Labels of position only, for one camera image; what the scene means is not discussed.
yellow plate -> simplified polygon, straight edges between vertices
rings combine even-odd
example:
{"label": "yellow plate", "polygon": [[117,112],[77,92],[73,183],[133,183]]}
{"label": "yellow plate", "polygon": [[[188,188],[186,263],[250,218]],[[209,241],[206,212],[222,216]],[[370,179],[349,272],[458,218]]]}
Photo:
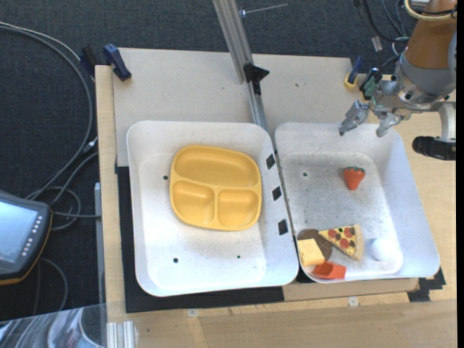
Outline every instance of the yellow plate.
{"label": "yellow plate", "polygon": [[260,216],[260,169],[242,152],[186,146],[174,156],[169,188],[174,213],[185,224],[241,231]]}

screen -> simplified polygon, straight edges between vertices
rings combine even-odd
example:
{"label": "screen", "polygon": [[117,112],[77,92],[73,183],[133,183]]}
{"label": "screen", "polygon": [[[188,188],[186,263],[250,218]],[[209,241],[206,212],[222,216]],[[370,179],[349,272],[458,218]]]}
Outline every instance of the screen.
{"label": "screen", "polygon": [[0,260],[15,263],[37,212],[0,201]]}

pizza slice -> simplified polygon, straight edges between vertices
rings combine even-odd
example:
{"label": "pizza slice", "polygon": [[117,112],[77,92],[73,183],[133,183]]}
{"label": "pizza slice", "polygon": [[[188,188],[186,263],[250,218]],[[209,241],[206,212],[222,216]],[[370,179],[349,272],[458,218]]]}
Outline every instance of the pizza slice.
{"label": "pizza slice", "polygon": [[364,241],[359,224],[329,228],[318,233],[353,260],[363,257]]}

white ball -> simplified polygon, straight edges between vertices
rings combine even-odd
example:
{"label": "white ball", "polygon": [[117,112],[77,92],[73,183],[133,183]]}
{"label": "white ball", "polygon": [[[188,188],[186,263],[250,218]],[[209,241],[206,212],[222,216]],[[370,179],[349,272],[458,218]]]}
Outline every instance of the white ball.
{"label": "white ball", "polygon": [[397,255],[397,244],[391,239],[379,237],[372,243],[372,255],[377,260],[391,260]]}

white tray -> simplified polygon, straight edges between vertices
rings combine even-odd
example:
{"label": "white tray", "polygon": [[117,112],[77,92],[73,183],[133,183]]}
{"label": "white tray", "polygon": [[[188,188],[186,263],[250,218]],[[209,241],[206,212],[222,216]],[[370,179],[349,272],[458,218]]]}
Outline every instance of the white tray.
{"label": "white tray", "polygon": [[[343,137],[337,124],[285,123],[275,132],[295,235],[304,229],[327,229],[359,223],[365,254],[354,261],[334,249],[330,261],[347,267],[344,280],[429,277],[439,268],[439,255],[423,211],[405,148],[391,129],[376,136],[377,125],[364,124]],[[343,168],[363,167],[366,176],[350,191]],[[371,251],[378,237],[390,239],[396,256],[377,260]]]}
{"label": "white tray", "polygon": [[[282,286],[296,277],[297,252],[269,135],[249,123],[141,121],[127,134],[136,277],[157,297],[204,291]],[[234,149],[255,160],[262,175],[262,211],[245,231],[223,232],[183,224],[170,206],[175,153],[189,144]],[[279,231],[285,220],[288,231]]]}

